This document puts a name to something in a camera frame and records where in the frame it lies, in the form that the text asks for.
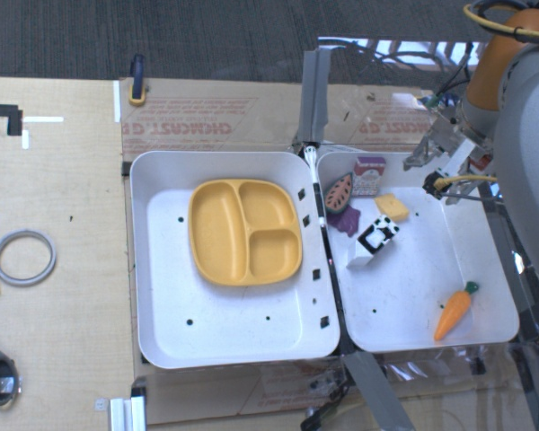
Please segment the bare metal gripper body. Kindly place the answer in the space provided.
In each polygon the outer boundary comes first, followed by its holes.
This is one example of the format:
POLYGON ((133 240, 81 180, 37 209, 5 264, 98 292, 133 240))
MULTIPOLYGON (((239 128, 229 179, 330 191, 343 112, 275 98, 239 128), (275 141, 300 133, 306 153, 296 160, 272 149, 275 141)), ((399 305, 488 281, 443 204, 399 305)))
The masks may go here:
POLYGON ((446 154, 454 154, 462 144, 470 144, 486 154, 493 151, 492 140, 473 128, 463 116, 440 115, 429 130, 429 140, 446 154))

